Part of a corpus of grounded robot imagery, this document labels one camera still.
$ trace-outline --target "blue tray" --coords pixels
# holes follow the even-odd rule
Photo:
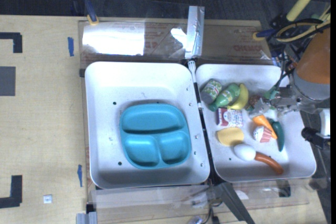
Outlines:
[[[142,104],[127,108],[119,123],[128,161],[140,169],[172,167],[185,162],[191,140],[183,113],[169,104]]]

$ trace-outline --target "black square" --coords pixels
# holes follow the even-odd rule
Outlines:
[[[15,67],[0,67],[0,96],[15,96]]]

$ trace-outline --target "black strip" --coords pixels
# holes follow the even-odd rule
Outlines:
[[[12,176],[10,196],[0,198],[0,208],[18,207],[22,202],[22,175]]]
[[[20,33],[0,32],[0,39],[12,39],[13,53],[22,53],[22,35]]]

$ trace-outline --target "wooden table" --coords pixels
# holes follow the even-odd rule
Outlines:
[[[12,40],[0,40],[0,66],[16,67],[15,96],[0,96],[0,197],[9,197],[12,175],[23,176],[22,203],[0,209],[0,223],[76,223],[76,214],[85,212],[80,20],[85,18],[0,16],[0,32],[23,36],[21,54],[13,53]],[[74,56],[69,54],[68,37],[74,40]],[[45,204],[44,195],[52,195],[52,203]],[[256,223],[326,223],[317,193],[307,190],[306,197],[306,205],[249,212]],[[237,221],[230,212],[219,216],[222,223]],[[189,219],[138,223],[187,223]]]

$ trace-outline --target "toy banana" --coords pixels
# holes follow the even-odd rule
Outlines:
[[[239,85],[239,88],[240,88],[240,95],[238,99],[233,103],[233,105],[228,105],[227,106],[228,109],[241,110],[244,108],[244,106],[246,106],[248,102],[248,90],[243,83]]]

